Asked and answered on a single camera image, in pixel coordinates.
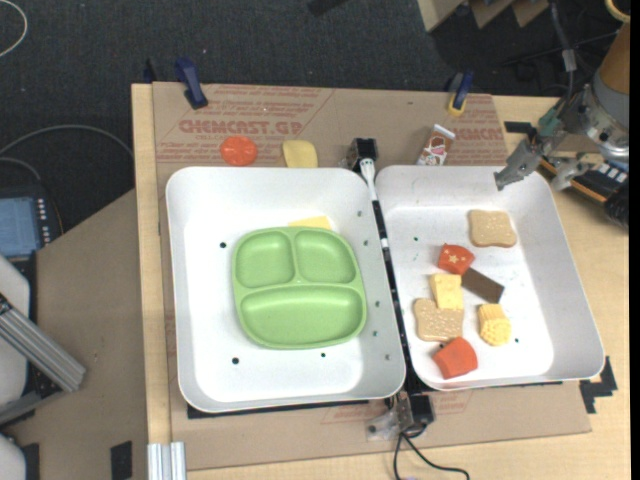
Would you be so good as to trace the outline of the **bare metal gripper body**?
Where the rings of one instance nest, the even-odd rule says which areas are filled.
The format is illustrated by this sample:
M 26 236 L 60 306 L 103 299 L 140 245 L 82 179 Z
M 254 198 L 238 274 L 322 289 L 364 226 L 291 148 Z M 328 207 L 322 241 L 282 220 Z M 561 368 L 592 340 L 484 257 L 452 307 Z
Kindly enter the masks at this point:
M 608 86 L 583 86 L 561 97 L 538 121 L 530 149 L 539 156 L 599 154 L 629 157 L 629 95 Z

